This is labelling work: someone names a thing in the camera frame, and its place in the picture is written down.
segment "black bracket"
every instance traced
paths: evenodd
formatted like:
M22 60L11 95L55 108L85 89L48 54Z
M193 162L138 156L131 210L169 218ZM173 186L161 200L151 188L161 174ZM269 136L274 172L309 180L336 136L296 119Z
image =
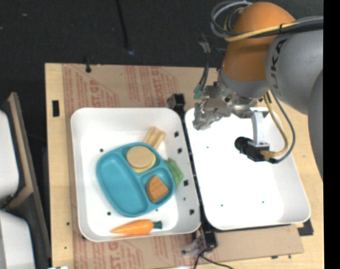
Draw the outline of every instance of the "black bracket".
M303 227L298 228L299 236L310 236L314 234L314 229L310 219L303 223Z
M191 149L191 145L190 145L190 141L189 141L189 137L188 137L188 132L187 132L187 127L186 127L186 123L185 123L185 110L184 110L184 106L185 106L185 99L184 99L184 95L183 94L173 94L171 97L169 97L167 99L167 105L168 108L172 109L173 111L175 111L176 113L178 113L178 115L181 118L182 121L182 128L185 134L185 140L186 140L186 144L187 144L187 149L188 149L188 153L189 153L189 158L190 158L190 163L191 163L191 169L193 172L193 179L196 185L196 190L197 190L197 195L198 195L198 200L199 200L199 207L200 207L200 213L201 213L201 224L202 224L202 229L204 232L206 232L206 236L207 239L210 239L213 241L213 239L211 239L211 232L214 233L217 230L208 222L205 214L204 214L204 208L203 208L203 204L202 204L202 197L201 197L201 192L199 190L199 186L198 186L198 182L197 182L197 176L196 176L196 170L194 167L194 162L193 162L193 157L192 157L192 149Z

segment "toy food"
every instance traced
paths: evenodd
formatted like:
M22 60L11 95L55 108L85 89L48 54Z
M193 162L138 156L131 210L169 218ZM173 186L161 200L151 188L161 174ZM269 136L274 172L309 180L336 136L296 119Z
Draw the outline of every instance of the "toy food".
M157 149L164 137L165 132L159 130L156 127L151 127L142 142L147 143L148 145Z
M134 146L127 152L126 159L135 172L143 173L153 167L156 156L145 146Z
M175 185L179 185L180 181L184 178L182 171L179 169L177 163L173 159L165 160L166 165L169 167L174 178Z
M136 220L111 230L111 233L145 235L148 234L153 228L162 229L162 222L152 222L149 219Z
M166 195L169 192L169 189L157 175L154 175L146 185L146 192L149 199L152 202L156 202Z

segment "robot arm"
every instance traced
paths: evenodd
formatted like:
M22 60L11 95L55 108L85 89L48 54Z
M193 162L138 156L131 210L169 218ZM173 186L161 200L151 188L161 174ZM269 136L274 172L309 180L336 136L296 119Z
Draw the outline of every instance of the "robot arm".
M220 28L215 19L231 7L235 10L227 18L229 30ZM268 160L261 158L260 152L266 150L263 141L256 142L260 134L256 124L261 117L254 114L253 107L271 90L274 97L309 116L313 152L323 177L323 154L317 153L319 148L323 152L322 97L320 85L314 86L320 84L320 77L323 79L323 18L295 20L268 2L229 1L214 8L211 27L229 44L217 82L204 87L201 102L195 105L194 128L209 128L231 114L251 118L254 139L238 140L235 146L255 161Z

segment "toy bread slice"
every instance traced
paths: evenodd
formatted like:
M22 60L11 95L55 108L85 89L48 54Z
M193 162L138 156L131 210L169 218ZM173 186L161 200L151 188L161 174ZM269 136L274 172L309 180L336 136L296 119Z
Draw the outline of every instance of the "toy bread slice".
M154 175L146 185L146 192L149 199L152 202L156 202L165 196L169 192L169 189L157 175Z
M156 127L151 127L142 142L147 143L148 145L156 149L161 141L164 139L164 137L165 132L159 130Z

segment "cable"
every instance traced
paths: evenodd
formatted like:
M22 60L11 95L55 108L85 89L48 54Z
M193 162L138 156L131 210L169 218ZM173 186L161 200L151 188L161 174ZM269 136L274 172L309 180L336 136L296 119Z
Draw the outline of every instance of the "cable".
M217 266L221 266L221 267L225 267L225 268L229 268L229 269L234 269L234 268L231 267L231 266L228 266L228 265L225 265L225 264L220 264L220 263L217 263L217 262L215 262L215 261L212 261L212 260L206 258L206 257L203 255L203 252L204 252L204 251L206 251L206 250L201 251L200 254L197 255L197 258L196 258L196 261L195 261L195 263L194 263L193 269L196 269L197 264L198 264L198 260L199 260L200 257L201 257L202 259L206 260L207 262L212 263L212 264L215 264L215 265L217 265Z
M204 53L206 54L206 65L203 69L203 73L201 79L199 80L197 86L194 88L194 98L200 99L202 95L202 91L206 85L208 71L209 71L209 55L211 53L211 45L208 42L204 33L202 33L202 38L198 40L198 44L203 48Z
M212 44L210 44L209 46L211 47L212 50L215 50L215 52L217 52L218 54L221 54L222 56L224 56L226 53L226 49L217 48L213 46Z
M127 30L126 30L126 25L125 25L125 21L124 21L124 15L123 15L123 11L122 11L122 8L121 8L120 0L115 0L115 3L116 3L117 10L118 10L118 15L119 15L119 19L120 19L121 29L123 31L124 47L128 51L128 53L130 55L133 55L134 51L131 50L131 45L130 45L130 42L129 42L129 39L128 39L128 35L127 35Z
M44 138L42 138L42 137L36 136L34 134L30 134L30 133L28 133L27 136L31 137L31 138L34 138L34 139L36 139L38 141L41 141L43 144L46 145L46 140Z
M292 23L281 24L277 26L266 27L254 31L236 33L232 30L234 16L241 13L244 7L251 5L247 1L224 1L217 4L211 12L211 30L212 32L224 38L226 41L238 41L246 38L260 38L278 34L301 33L307 31L320 30L324 26L323 17L309 17L296 20ZM224 11L231 10L225 21L225 27L220 26L216 19Z
M278 156L278 155L282 155L286 152L287 148L288 148L288 139L286 137L286 134L284 133L282 127L280 126L278 120L276 119L276 117L274 116L274 112L273 112L273 109L271 107L271 104L269 103L269 95L268 93L266 93L264 95L264 101L266 102L266 105L267 105L267 108L268 108L268 111L274 121L274 123L276 124L278 130L280 131L283 139L284 139L284 147L281 151L269 151L269 150L262 150L260 151L260 153L264 156L265 159L269 160L271 157L275 157L275 156Z
M276 163L280 163L281 161L283 161L285 158L287 158L287 157L292 153L292 150L293 150L294 145L295 145L295 142L296 142L296 135L295 135L295 130L294 130L293 124L292 124L292 122L290 121L290 119L289 119L287 113L284 111L284 108L283 108L282 105L280 104L280 102L279 102L279 100L277 99L277 97L276 97L275 95L273 95L273 93L272 93L272 96L274 97L274 99L275 99L275 101L276 101L276 103L277 103L279 109L281 110L282 114L283 114L284 117L286 118L287 123L288 123L288 125L290 126L291 131L292 131L292 144L291 144L290 148L288 149L288 151L286 152L286 154L283 155L280 159L274 159L274 158L270 157L269 160L268 160L269 162L276 164Z

